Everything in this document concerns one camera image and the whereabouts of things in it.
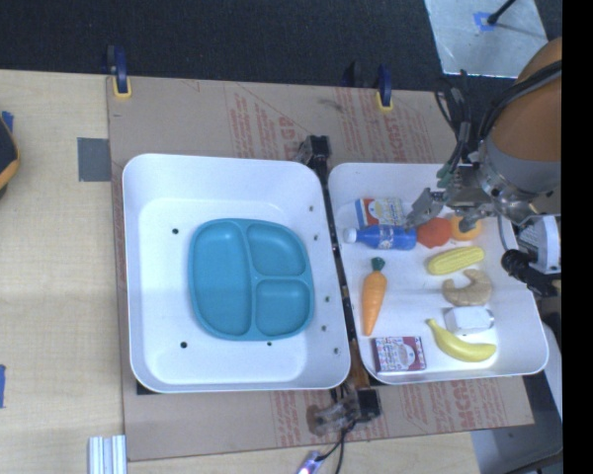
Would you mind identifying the yellow banana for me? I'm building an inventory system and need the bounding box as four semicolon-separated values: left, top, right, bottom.
425;317;498;363

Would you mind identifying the blue bottle white cap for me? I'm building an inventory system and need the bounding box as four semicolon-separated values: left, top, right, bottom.
342;223;419;253

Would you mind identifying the brown cardboard board red print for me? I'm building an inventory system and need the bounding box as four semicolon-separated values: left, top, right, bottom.
105;75;536;462

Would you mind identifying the red tomato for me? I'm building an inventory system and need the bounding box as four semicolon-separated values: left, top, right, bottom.
416;216;454;251

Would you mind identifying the orange and yellow round fruit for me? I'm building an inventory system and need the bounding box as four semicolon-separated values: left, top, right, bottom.
449;214;483;243

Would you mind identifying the white plastic tray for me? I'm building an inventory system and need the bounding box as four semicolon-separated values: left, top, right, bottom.
122;152;353;395
326;161;551;386

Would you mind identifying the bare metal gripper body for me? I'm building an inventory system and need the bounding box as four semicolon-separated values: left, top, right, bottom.
443;162;536;223

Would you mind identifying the black block with thin wires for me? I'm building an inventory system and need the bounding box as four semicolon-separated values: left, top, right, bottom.
295;134;333;168
305;386;382;435

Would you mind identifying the blue divided plate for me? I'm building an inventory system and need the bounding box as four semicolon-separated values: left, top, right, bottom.
187;217;315;343

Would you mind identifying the tan croissant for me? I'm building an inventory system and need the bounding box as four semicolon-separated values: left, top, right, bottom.
441;268;494;308

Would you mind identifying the orange carrot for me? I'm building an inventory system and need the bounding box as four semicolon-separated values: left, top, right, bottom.
361;256;389;338

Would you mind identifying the white orange blue carton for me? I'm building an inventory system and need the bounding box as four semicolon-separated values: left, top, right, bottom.
336;196;408;230

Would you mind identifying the yellow corn cob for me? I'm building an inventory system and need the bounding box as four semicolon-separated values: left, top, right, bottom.
426;245;486;277

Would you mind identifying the red printed packet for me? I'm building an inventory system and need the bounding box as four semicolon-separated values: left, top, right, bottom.
371;334;428;375

